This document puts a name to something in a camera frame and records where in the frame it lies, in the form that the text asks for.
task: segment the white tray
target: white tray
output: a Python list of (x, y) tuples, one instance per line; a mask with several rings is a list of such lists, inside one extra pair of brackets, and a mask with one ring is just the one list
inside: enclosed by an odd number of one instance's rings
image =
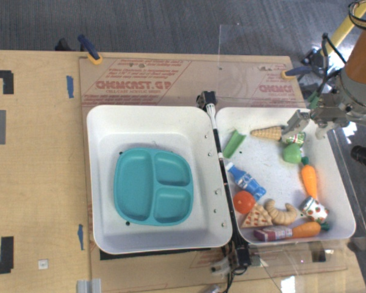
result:
[[(110, 254), (220, 247), (232, 236), (209, 116), (196, 107), (97, 106), (87, 115), (93, 234)], [(130, 223), (113, 202), (120, 152), (150, 147), (181, 155), (194, 183), (193, 209), (175, 226)]]
[[(246, 134), (246, 139), (234, 155), (226, 160), (226, 164), (228, 161), (232, 161), (237, 168), (248, 172), (267, 190), (267, 193), (259, 200), (259, 204), (272, 198), (276, 202), (275, 206), (282, 210), (285, 210), (285, 203), (290, 203), (298, 208), (306, 198), (306, 191), (300, 178), (301, 164), (291, 164), (283, 160), (281, 142), (251, 137), (249, 132), (253, 129), (287, 125), (287, 121), (295, 111), (296, 109), (286, 108), (226, 107), (221, 109), (216, 116), (222, 149), (225, 148), (234, 129), (241, 134)], [(310, 164), (316, 169), (318, 176), (317, 200), (329, 209), (327, 222), (331, 229), (320, 232), (316, 237), (275, 241), (271, 244), (347, 239), (355, 232), (354, 215), (331, 145), (327, 137), (320, 140), (315, 137), (316, 128), (315, 123), (310, 121), (304, 129), (307, 137), (302, 150), (304, 155), (309, 157)], [(239, 188), (234, 184), (230, 173), (228, 173), (228, 182), (231, 195), (234, 196)], [(240, 227), (245, 216), (236, 212), (236, 217)], [(298, 219), (289, 227), (292, 228), (306, 222), (307, 218), (303, 217), (299, 213)], [(240, 228), (240, 234), (250, 243), (264, 244), (254, 237), (253, 230), (254, 228)]]

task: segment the toy ice cream cone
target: toy ice cream cone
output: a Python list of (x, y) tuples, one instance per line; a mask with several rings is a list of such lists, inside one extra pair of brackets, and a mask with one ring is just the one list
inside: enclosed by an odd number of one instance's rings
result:
[(279, 141), (282, 137), (282, 127), (273, 126), (251, 131), (251, 135), (259, 138), (266, 138)]

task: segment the black tape marking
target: black tape marking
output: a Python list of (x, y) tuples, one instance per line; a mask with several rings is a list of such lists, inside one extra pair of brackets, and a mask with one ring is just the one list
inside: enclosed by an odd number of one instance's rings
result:
[(0, 71), (0, 78), (2, 78), (2, 94), (13, 94), (13, 73), (11, 71)]
[(13, 237), (1, 237), (0, 274), (10, 273), (13, 269)]

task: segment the blue toy bottle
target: blue toy bottle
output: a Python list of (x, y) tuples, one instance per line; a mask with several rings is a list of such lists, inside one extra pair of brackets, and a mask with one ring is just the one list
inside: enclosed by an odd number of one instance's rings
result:
[(225, 168), (233, 175), (236, 185), (252, 194), (256, 201), (259, 201), (259, 199), (266, 194), (267, 191), (260, 186), (249, 173), (238, 169), (232, 162), (230, 162)]

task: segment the blue tape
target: blue tape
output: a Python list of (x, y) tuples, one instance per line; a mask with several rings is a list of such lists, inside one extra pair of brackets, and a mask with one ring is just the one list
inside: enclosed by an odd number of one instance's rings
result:
[(66, 88), (68, 89), (68, 95), (69, 95), (69, 99), (74, 98), (73, 96), (73, 77), (72, 76), (67, 76), (66, 77)]
[(84, 243), (83, 243), (83, 225), (79, 225), (79, 229), (77, 230), (77, 235), (79, 236), (80, 248), (84, 251)]

